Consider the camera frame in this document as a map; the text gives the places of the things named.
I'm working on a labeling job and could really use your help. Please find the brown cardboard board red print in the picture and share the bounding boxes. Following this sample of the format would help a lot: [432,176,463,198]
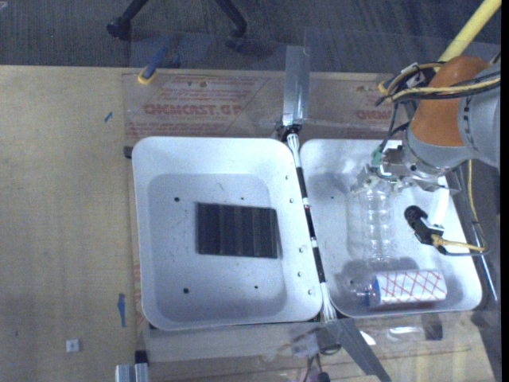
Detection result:
[120,71,492,376]

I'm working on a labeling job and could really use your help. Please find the black cylinder on white bracket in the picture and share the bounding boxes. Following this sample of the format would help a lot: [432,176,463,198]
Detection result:
[403,176,453,247]

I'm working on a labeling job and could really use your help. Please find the clear plastic bottle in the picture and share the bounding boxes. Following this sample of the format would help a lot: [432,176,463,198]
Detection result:
[348,181,395,267]

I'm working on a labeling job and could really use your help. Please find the bottle with red white label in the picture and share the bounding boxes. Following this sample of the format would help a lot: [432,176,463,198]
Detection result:
[348,268,449,308]

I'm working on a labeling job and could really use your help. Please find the thin black and white rod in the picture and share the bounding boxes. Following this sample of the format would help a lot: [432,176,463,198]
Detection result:
[286,133,338,322]

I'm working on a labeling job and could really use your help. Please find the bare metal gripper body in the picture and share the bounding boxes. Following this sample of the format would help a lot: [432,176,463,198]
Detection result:
[379,140,451,193]

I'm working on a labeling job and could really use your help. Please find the white plastic tray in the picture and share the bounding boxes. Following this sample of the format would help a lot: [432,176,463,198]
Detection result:
[298,138,484,319]
[130,135,324,331]

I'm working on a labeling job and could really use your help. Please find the black chair base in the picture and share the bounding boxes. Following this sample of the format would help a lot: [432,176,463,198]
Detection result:
[106,0,248,41]

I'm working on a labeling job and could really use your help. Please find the black ribbed rectangular pad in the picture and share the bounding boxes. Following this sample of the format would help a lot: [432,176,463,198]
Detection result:
[196,201,279,259]

